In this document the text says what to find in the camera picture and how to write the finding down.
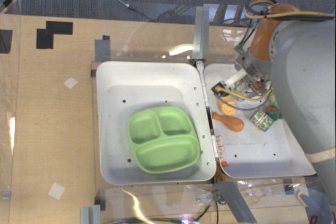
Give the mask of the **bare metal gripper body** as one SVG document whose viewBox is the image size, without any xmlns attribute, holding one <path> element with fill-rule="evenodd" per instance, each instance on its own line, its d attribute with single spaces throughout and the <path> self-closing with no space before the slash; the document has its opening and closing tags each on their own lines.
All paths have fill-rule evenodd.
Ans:
<svg viewBox="0 0 336 224">
<path fill-rule="evenodd" d="M 245 72 L 239 82 L 239 91 L 244 95 L 264 95 L 267 90 L 267 61 L 254 57 L 249 49 L 240 49 L 237 55 L 235 69 Z"/>
</svg>

